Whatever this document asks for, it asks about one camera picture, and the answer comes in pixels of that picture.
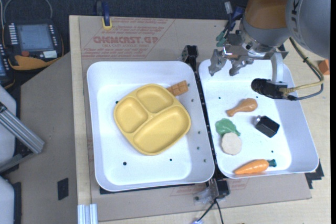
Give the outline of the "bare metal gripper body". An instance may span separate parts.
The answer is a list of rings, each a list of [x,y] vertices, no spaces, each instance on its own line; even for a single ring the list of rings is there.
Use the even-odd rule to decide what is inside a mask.
[[[229,34],[223,45],[222,57],[228,60],[238,60],[241,57],[269,59],[269,55],[272,56],[278,46],[279,42],[260,42],[248,33]]]

